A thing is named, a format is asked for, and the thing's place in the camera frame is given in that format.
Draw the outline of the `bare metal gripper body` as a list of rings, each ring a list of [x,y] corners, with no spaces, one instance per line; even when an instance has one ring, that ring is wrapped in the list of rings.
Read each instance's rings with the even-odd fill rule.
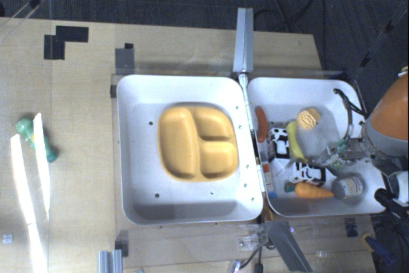
[[[356,161],[370,157],[373,154],[371,145],[364,138],[350,138],[345,142],[341,151],[341,158],[347,161]]]

